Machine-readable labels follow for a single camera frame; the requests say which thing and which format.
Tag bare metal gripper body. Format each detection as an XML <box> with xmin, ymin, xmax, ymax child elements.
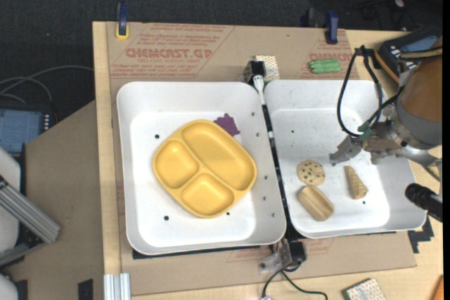
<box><xmin>359</xmin><ymin>118</ymin><xmax>441</xmax><ymax>166</ymax></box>

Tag black block with thin wires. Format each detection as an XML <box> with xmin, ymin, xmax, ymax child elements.
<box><xmin>245</xmin><ymin>60</ymin><xmax>266</xmax><ymax>86</ymax></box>
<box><xmin>287</xmin><ymin>241</ymin><xmax>308</xmax><ymax>263</ymax></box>

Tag white patterned packet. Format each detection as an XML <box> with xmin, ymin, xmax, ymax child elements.
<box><xmin>255</xmin><ymin>54</ymin><xmax>280</xmax><ymax>80</ymax></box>
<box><xmin>342</xmin><ymin>278</ymin><xmax>383</xmax><ymax>300</ymax></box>

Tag purple grapes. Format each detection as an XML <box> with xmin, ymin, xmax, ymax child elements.
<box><xmin>213</xmin><ymin>112</ymin><xmax>241</xmax><ymax>138</ymax></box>

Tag white plastic tray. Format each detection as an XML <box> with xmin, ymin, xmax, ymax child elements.
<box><xmin>116</xmin><ymin>81</ymin><xmax>288</xmax><ymax>256</ymax></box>
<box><xmin>263</xmin><ymin>79</ymin><xmax>428</xmax><ymax>240</ymax></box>

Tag brown cardboard board, red print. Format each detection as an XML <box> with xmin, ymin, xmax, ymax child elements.
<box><xmin>105</xmin><ymin>21</ymin><xmax>418</xmax><ymax>296</ymax></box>

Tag tan bread bun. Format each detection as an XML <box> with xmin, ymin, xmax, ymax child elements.
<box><xmin>297</xmin><ymin>185</ymin><xmax>335</xmax><ymax>223</ymax></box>

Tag yellow divided plate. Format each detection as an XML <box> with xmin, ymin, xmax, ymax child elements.
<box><xmin>152</xmin><ymin>119</ymin><xmax>258</xmax><ymax>219</ymax></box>

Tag black cylinder on white bracket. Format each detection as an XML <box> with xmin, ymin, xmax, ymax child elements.
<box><xmin>404</xmin><ymin>182</ymin><xmax>444</xmax><ymax>223</ymax></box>

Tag thin black and white rod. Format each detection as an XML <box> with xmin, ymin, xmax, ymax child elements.
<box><xmin>252</xmin><ymin>74</ymin><xmax>293</xmax><ymax>244</ymax></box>

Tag green asparagus bundle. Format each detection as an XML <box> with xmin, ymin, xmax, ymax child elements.
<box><xmin>308</xmin><ymin>58</ymin><xmax>342</xmax><ymax>75</ymax></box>

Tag beige chocolate chip biscuit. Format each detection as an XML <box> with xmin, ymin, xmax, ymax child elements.
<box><xmin>296</xmin><ymin>159</ymin><xmax>326</xmax><ymax>187</ymax></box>

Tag tan ice cream cone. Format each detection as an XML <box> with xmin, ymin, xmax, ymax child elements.
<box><xmin>343</xmin><ymin>164</ymin><xmax>369</xmax><ymax>201</ymax></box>

